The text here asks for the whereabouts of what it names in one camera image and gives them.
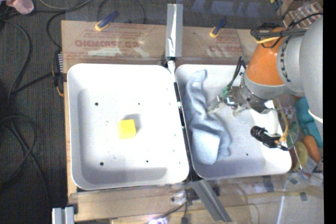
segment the white tray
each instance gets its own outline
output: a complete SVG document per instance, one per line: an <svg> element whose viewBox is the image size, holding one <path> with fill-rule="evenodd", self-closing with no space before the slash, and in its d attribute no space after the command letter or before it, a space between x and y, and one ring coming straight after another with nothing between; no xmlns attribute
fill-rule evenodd
<svg viewBox="0 0 336 224"><path fill-rule="evenodd" d="M189 173L173 78L161 66L78 64L67 75L71 174L85 190L173 184ZM136 136L119 139L120 120Z"/></svg>
<svg viewBox="0 0 336 224"><path fill-rule="evenodd" d="M180 95L183 96L185 84L190 76L199 70L207 71L203 82L203 91L207 102L212 101L232 79L236 66L217 65L181 65L176 70L176 80ZM239 85L239 78L234 86ZM286 173L291 168L289 152L278 148L268 148L251 136L250 130L257 125L264 127L270 133L282 134L275 111L261 115L254 110L240 112L237 117L232 109L225 106L218 112L226 127L232 143L230 155L213 165L199 163L191 151L195 171L204 179L222 179Z"/></svg>

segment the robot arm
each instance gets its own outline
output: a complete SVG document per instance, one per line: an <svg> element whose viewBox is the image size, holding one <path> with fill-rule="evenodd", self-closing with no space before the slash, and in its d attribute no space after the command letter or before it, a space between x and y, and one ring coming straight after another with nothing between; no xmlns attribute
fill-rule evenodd
<svg viewBox="0 0 336 224"><path fill-rule="evenodd" d="M259 44L242 76L240 93L259 113L267 113L265 102L281 94L305 96L323 139L323 17L301 36Z"/></svg>

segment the yellow cube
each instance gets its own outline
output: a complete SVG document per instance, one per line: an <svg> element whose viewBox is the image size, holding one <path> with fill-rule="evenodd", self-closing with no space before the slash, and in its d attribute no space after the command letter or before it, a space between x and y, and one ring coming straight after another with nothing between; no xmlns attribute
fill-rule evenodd
<svg viewBox="0 0 336 224"><path fill-rule="evenodd" d="M137 130L135 129L134 120L121 120L118 123L118 133L120 139L128 139L135 137Z"/></svg>

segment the black floor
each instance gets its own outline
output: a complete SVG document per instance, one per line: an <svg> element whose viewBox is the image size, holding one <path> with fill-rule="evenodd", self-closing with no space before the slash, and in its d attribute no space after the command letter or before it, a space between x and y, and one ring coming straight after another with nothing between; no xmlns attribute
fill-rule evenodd
<svg viewBox="0 0 336 224"><path fill-rule="evenodd" d="M80 0L43 1L52 6L71 7ZM27 153L24 143L21 145L17 138L22 136L28 146L33 139L27 120L6 117L23 115L36 133L32 154L13 180L0 185L0 223L51 223L51 208L67 204L64 100L50 76L54 52L61 46L62 19L96 21L109 10L117 9L120 16L116 22L164 25L167 4L182 3L184 26L212 27L223 16L227 17L227 28L251 29L262 23L280 23L269 0L91 0L49 22L52 41L47 24L56 15L55 10L39 0L33 2L35 11L29 15L10 13L0 18L7 21L0 22L1 182L8 179ZM0 16L5 9L2 2ZM29 58L24 65L26 55ZM47 77L21 88L43 75Z"/></svg>

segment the gray blue towel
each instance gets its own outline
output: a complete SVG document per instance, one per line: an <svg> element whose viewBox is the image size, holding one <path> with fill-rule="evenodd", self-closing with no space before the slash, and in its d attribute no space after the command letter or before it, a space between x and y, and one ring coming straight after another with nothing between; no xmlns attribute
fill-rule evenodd
<svg viewBox="0 0 336 224"><path fill-rule="evenodd" d="M206 113L202 89L206 77L206 70L192 74L185 86L182 106L186 126L192 135L192 154L200 163L211 165L216 160L229 156L231 139L217 115Z"/></svg>

